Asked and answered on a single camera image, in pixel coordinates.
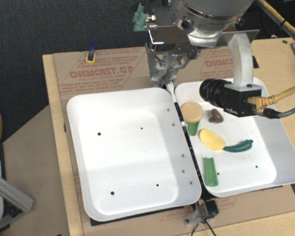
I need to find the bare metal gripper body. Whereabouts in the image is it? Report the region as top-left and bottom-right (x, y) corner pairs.
(140, 0), (250, 68)

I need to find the brown cardboard board red print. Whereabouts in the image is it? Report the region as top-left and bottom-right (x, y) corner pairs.
(53, 29), (295, 236)

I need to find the brown mushroom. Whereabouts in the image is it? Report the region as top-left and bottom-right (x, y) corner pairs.
(206, 108), (224, 124)

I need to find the light green short stick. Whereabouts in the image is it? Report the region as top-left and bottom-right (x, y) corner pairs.
(186, 121), (202, 137)

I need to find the thin black and white rod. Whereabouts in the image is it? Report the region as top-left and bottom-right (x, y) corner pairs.
(165, 79), (206, 199)

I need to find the yellow oval slice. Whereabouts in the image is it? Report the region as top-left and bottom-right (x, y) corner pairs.
(198, 126), (227, 153)

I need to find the white plastic tray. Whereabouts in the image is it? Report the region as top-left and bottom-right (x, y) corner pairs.
(173, 70), (295, 202)
(65, 83), (204, 225)

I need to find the dark green curved pepper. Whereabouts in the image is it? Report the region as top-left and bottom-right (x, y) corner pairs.
(222, 139), (255, 155)

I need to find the black cylinder on white bracket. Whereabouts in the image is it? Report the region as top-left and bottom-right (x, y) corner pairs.
(193, 31), (266, 122)

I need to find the black block with thin wires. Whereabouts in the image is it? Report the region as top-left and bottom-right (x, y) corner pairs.
(181, 198), (221, 227)

